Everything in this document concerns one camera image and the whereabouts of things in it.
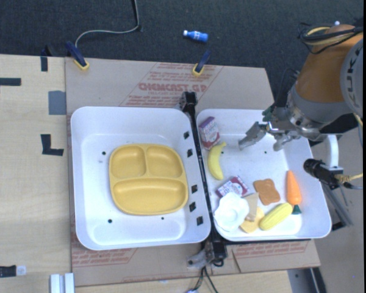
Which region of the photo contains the orange carrot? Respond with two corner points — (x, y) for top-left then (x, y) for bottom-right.
(285, 170), (303, 216)

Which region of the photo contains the yellow divided plate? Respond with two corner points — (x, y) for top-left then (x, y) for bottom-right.
(108, 143), (190, 217)

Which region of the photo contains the blue bottle white cap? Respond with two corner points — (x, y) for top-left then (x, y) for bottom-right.
(182, 29), (209, 45)

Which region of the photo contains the beige wedge slice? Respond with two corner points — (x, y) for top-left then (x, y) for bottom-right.
(243, 191), (260, 223)

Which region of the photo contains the purple and white carton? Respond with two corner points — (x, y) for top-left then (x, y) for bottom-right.
(198, 116), (221, 151)

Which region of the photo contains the white fried egg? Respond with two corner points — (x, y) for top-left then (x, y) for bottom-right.
(213, 191), (251, 233)

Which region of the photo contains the yellow cheese wedge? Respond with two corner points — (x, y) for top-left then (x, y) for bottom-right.
(239, 206), (266, 234)

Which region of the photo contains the brown cardboard board red print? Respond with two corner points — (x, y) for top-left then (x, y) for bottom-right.
(64, 56), (321, 287)

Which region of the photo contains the black block with thin wires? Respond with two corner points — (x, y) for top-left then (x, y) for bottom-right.
(187, 239), (228, 269)
(179, 91), (199, 113)

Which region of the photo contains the red and white packet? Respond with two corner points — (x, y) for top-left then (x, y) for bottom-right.
(215, 176), (249, 199)

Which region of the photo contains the yellow corn cob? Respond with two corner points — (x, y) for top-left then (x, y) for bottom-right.
(258, 202), (294, 232)

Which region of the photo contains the brown toast slice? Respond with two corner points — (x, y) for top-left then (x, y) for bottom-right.
(253, 178), (282, 206)

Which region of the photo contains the black cylinder on white bracket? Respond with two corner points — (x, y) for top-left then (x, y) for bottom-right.
(303, 134), (344, 190)

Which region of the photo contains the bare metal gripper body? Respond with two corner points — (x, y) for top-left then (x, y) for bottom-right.
(266, 106), (329, 142)

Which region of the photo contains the white plastic tray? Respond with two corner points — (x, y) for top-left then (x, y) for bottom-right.
(196, 108), (333, 242)
(70, 106), (212, 251)

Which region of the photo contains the yellow banana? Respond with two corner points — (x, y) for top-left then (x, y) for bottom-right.
(207, 141), (228, 181)

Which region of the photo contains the thin black rod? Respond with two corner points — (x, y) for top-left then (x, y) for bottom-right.
(187, 102), (221, 250)

